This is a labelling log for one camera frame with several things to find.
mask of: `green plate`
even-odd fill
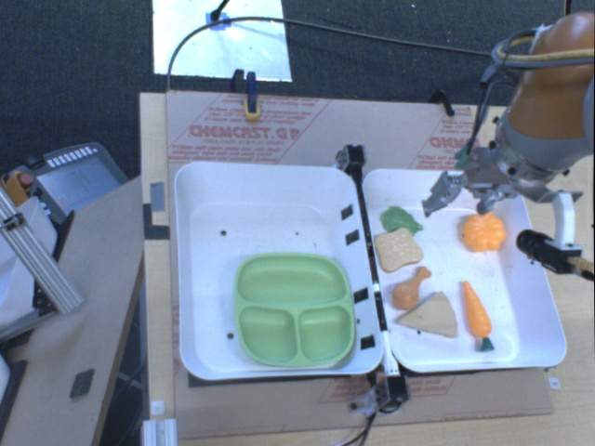
[[[235,274],[235,323],[246,353],[275,366],[340,361],[355,335],[345,272],[328,257],[251,256]]]

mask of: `orange carrot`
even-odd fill
[[[492,322],[483,307],[482,301],[467,281],[463,281],[463,293],[471,333],[483,340],[480,350],[482,352],[494,350],[494,346],[488,337],[492,333]]]

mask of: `toy pumpkin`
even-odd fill
[[[497,251],[505,240],[504,223],[492,212],[471,215],[463,225],[463,241],[473,251]]]

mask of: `dark floor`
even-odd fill
[[[294,20],[362,33],[489,51],[518,30],[551,23],[564,0],[282,0]],[[573,0],[593,11],[595,0]],[[103,144],[130,177],[139,174],[139,93],[165,90],[152,73],[152,0],[0,0],[0,173],[26,155]],[[435,89],[475,103],[488,58],[371,43],[287,28],[292,83],[270,94],[426,101]],[[227,91],[230,82],[175,78],[184,89]],[[509,93],[495,94],[506,104]],[[138,444],[144,375],[139,319],[102,444]]]

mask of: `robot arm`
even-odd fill
[[[479,200],[479,213],[518,194],[536,203],[552,203],[554,239],[524,232],[517,241],[519,248],[555,272],[577,272],[592,279],[592,272],[586,272],[593,271],[592,263],[577,268],[574,262],[581,250],[573,245],[573,202],[582,193],[551,191],[547,184],[593,153],[594,28],[595,14],[577,13],[548,28],[513,35],[496,46],[495,64],[483,76],[484,94],[489,94],[498,75],[510,75],[510,69],[523,70],[523,74],[498,121],[495,139],[487,148],[474,148],[485,114],[482,105],[487,104],[487,97],[483,98],[473,136],[457,155],[457,168],[463,172],[442,173],[431,196],[422,202],[426,216],[447,206],[462,189]],[[509,52],[528,42],[532,43],[529,55]]]

